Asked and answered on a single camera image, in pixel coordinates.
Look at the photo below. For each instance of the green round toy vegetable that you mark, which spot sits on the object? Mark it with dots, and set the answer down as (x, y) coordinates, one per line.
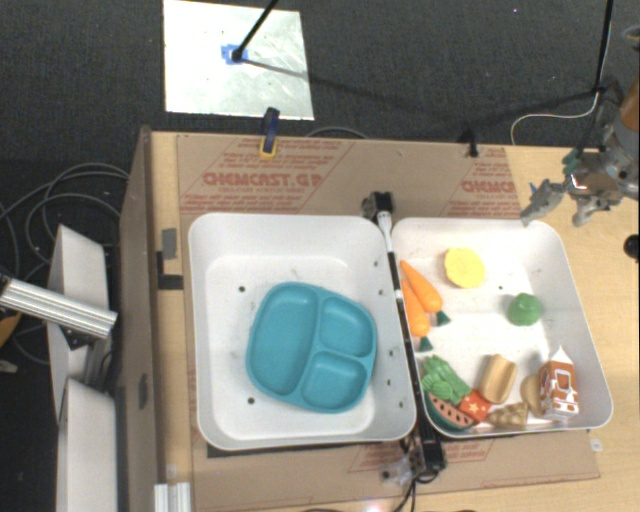
(525, 309)

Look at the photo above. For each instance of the white plastic tray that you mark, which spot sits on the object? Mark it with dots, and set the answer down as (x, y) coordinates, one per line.
(225, 240)
(480, 325)

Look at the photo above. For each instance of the yellow round slice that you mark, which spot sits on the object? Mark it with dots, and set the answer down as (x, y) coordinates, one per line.
(464, 267)

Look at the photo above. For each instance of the blue divided plate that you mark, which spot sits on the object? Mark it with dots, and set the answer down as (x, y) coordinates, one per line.
(300, 345)

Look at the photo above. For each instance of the thin black and white rod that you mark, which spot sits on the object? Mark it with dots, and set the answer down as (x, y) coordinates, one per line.
(395, 272)

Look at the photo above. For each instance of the red cube with yellow star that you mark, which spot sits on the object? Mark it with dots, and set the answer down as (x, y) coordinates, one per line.
(476, 406)

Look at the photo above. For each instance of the beige bread piece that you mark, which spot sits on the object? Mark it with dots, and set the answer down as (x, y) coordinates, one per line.
(531, 392)

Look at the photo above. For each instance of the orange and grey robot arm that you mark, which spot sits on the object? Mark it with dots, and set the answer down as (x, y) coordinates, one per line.
(630, 107)

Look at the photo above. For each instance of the orange and white carton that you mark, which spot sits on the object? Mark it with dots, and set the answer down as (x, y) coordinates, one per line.
(561, 387)

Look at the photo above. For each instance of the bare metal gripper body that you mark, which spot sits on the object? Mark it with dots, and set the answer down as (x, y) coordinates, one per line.
(607, 172)

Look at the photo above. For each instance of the tan lumpy toy food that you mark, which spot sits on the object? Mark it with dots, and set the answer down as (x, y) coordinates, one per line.
(510, 416)

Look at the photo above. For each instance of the orange carrot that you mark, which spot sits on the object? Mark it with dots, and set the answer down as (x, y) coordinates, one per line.
(424, 291)
(416, 320)

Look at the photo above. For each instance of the brown hot dog bun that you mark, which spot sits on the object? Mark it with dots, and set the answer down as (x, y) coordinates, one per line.
(497, 379)

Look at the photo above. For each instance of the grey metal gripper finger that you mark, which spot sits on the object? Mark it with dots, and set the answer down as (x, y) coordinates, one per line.
(587, 206)
(542, 202)

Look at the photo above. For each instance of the brown cardboard board, red print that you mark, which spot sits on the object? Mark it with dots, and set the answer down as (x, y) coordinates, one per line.
(410, 170)

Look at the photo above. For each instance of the green broccoli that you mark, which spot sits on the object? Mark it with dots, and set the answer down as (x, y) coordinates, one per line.
(442, 377)

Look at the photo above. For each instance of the red and green watermelon slice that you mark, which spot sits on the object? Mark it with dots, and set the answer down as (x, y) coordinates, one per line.
(447, 415)

